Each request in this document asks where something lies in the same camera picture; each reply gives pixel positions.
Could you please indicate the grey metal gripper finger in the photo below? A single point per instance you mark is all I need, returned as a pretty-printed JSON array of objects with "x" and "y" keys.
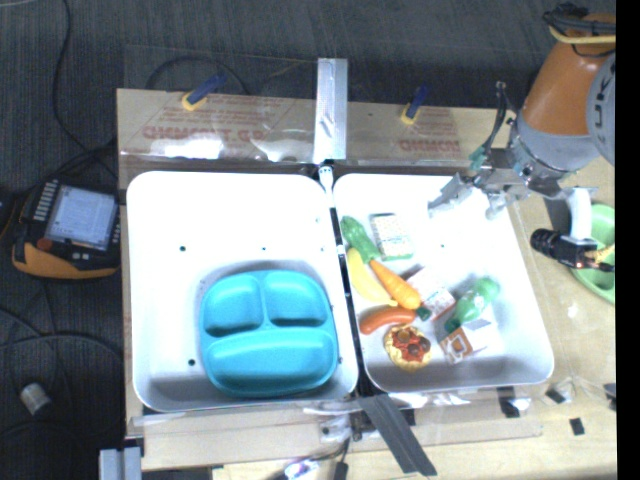
[
  {"x": 502, "y": 202},
  {"x": 452, "y": 192}
]

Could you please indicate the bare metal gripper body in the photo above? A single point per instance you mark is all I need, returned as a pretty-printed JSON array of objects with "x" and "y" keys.
[{"x": 505, "y": 175}]

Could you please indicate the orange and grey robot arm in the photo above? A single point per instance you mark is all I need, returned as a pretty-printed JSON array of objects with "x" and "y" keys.
[{"x": 560, "y": 93}]

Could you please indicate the white plastic tray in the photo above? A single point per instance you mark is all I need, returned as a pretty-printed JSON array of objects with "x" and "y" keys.
[
  {"x": 240, "y": 218},
  {"x": 475, "y": 248}
]

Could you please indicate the white carton with green print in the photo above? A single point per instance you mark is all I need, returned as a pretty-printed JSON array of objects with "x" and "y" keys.
[{"x": 392, "y": 235}]

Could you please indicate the green bottle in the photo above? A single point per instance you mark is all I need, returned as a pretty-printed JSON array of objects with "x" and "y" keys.
[{"x": 475, "y": 300}]

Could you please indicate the green divided plate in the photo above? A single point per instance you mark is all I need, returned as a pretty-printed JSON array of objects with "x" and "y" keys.
[{"x": 602, "y": 223}]

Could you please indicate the white and red carton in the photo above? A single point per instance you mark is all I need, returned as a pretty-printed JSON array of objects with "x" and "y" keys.
[{"x": 435, "y": 293}]

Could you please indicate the orange carrot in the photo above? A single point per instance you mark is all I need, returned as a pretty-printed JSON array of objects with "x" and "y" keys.
[{"x": 397, "y": 285}]

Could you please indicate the yellow banana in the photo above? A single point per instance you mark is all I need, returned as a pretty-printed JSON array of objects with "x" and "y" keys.
[{"x": 362, "y": 280}]

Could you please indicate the white carton with orange print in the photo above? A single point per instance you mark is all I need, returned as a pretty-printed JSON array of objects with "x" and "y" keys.
[{"x": 472, "y": 340}]

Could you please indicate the orange-red sausage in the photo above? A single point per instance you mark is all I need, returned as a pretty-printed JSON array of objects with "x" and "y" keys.
[{"x": 385, "y": 318}]

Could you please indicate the yellow pizza slice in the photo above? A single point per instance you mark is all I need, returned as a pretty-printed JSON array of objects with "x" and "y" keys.
[{"x": 407, "y": 348}]

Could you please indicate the brown cardboard board, red print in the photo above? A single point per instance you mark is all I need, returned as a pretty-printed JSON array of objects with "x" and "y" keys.
[{"x": 225, "y": 128}]

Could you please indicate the blue divided plate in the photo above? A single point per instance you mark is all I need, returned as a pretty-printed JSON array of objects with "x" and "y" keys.
[{"x": 265, "y": 338}]

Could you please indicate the grey metal can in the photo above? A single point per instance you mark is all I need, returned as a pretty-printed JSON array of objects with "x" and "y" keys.
[{"x": 35, "y": 398}]

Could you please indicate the black cylinder on white bracket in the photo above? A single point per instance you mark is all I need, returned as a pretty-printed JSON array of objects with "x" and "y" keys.
[{"x": 580, "y": 218}]

